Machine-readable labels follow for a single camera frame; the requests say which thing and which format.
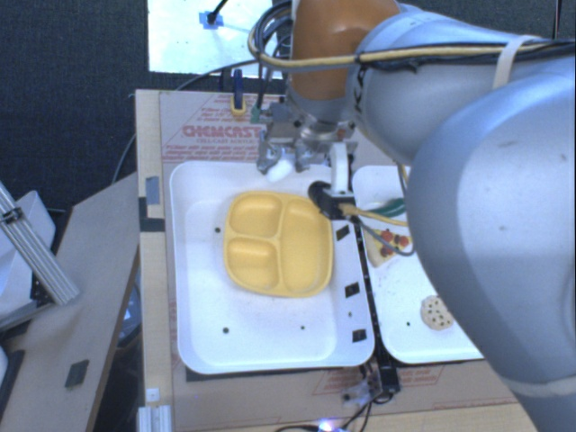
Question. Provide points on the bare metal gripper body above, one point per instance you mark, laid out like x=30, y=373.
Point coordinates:
x=288, y=131

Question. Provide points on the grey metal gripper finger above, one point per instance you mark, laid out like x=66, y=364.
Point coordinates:
x=303, y=159
x=268, y=158

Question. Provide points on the white soft lump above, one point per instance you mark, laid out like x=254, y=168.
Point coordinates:
x=279, y=171

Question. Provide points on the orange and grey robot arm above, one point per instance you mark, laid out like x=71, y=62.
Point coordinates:
x=486, y=205

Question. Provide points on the brown cardboard board red print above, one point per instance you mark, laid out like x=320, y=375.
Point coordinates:
x=202, y=119

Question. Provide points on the yellow divided plate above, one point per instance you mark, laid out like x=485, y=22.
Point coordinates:
x=297, y=250

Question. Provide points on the green and white toy vegetable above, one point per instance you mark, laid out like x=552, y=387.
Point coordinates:
x=390, y=206

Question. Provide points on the toy pizza slice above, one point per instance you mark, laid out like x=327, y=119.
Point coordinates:
x=382, y=248

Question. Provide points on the white plastic tray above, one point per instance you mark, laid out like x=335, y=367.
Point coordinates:
x=252, y=326
x=405, y=295

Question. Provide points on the beige spotted biscuit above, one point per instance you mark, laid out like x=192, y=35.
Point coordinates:
x=435, y=313

